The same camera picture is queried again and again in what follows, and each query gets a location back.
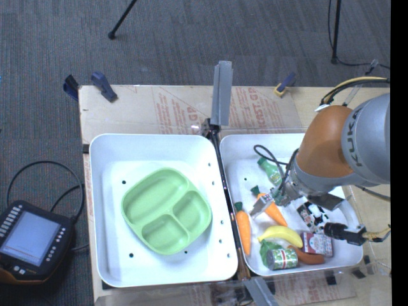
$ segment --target carrot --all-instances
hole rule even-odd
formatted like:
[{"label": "carrot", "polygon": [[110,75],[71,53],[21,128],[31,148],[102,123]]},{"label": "carrot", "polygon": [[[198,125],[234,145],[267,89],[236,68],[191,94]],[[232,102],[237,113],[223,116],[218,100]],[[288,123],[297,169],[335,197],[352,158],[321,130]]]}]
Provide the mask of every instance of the carrot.
[{"label": "carrot", "polygon": [[234,206],[237,210],[235,220],[238,225],[242,249],[246,255],[249,255],[251,253],[251,225],[249,223],[249,216],[244,210],[242,210],[241,201],[236,202]]},{"label": "carrot", "polygon": [[[259,193],[257,199],[259,199],[263,195],[266,195],[266,193]],[[281,226],[288,226],[285,218],[283,217],[275,202],[272,202],[272,204],[268,206],[268,208],[265,210],[265,213],[268,214],[273,220],[278,222],[278,224],[280,224]]]},{"label": "carrot", "polygon": [[305,264],[323,264],[324,256],[322,254],[309,254],[301,251],[299,248],[289,245],[288,248],[293,248],[298,255],[299,261]]}]

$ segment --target green divided plate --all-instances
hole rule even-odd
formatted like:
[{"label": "green divided plate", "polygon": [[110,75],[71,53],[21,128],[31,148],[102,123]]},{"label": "green divided plate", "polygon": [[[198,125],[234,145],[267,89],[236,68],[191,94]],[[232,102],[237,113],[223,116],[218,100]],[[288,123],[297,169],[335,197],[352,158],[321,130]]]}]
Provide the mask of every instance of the green divided plate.
[{"label": "green divided plate", "polygon": [[164,255],[186,248],[212,219],[207,199],[173,168],[161,168],[137,182],[123,196],[121,210],[134,233]]}]

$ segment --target green bottle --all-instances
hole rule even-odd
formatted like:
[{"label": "green bottle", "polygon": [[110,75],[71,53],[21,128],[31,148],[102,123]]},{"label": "green bottle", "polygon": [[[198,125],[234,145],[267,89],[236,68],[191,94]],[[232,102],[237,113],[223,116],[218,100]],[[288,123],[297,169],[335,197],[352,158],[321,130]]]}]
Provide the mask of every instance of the green bottle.
[{"label": "green bottle", "polygon": [[272,163],[269,163],[264,157],[261,157],[258,160],[258,164],[265,170],[268,175],[269,180],[275,185],[278,186],[282,182],[281,174],[279,173],[278,167]]}]

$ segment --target white tray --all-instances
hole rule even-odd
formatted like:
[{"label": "white tray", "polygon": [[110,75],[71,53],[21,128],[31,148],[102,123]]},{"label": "white tray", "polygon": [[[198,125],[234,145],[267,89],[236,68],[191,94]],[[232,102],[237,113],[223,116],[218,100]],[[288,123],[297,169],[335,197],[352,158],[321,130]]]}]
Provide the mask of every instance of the white tray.
[{"label": "white tray", "polygon": [[[251,193],[251,188],[258,185],[262,193],[268,193],[272,183],[266,173],[257,164],[259,155],[255,153],[253,146],[260,144],[270,150],[274,156],[282,162],[288,162],[293,151],[296,150],[303,139],[304,134],[256,134],[256,135],[229,135],[220,142],[220,153],[226,182],[231,202],[242,201],[244,210],[249,212],[256,201]],[[334,189],[332,194],[344,198],[341,187]],[[296,209],[307,200],[305,197],[292,201],[287,207],[279,207],[285,217],[288,227],[301,233],[309,231]],[[347,225],[346,218],[339,209],[330,212],[325,210],[330,222],[339,222]],[[264,230],[275,223],[268,215],[260,214],[255,219],[251,218],[251,254],[245,256],[247,266],[256,274],[263,276],[283,275],[288,273],[300,273],[313,270],[343,268],[359,263],[363,257],[363,247],[348,244],[345,240],[332,239],[333,257],[326,257],[326,261],[320,265],[305,265],[299,263],[296,268],[285,270],[269,270],[261,260],[259,249],[261,244],[257,237]]]},{"label": "white tray", "polygon": [[[238,266],[230,214],[214,146],[198,135],[103,134],[90,145],[96,261],[107,284],[123,288],[223,281]],[[208,199],[212,222],[185,250],[149,249],[125,222],[129,187],[162,167],[182,172]]]}]

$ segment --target gray carpet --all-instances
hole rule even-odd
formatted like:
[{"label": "gray carpet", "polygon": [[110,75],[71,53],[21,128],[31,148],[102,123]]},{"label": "gray carpet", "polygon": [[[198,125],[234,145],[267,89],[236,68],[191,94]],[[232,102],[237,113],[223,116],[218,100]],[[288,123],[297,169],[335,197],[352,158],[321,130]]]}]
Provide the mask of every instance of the gray carpet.
[{"label": "gray carpet", "polygon": [[[296,86],[333,87],[362,76],[390,76],[391,0],[342,0],[337,63],[332,47],[337,0],[0,0],[0,210],[8,184],[29,163],[53,160],[81,179],[78,103],[62,89],[103,72],[111,84],[212,85],[220,60],[233,85],[275,86],[290,72]],[[49,209],[75,178],[54,164],[23,171],[10,201]],[[71,215],[80,190],[55,212]],[[86,244],[83,209],[75,246]],[[71,252],[40,286],[0,284],[1,305],[92,305],[89,251]]]}]

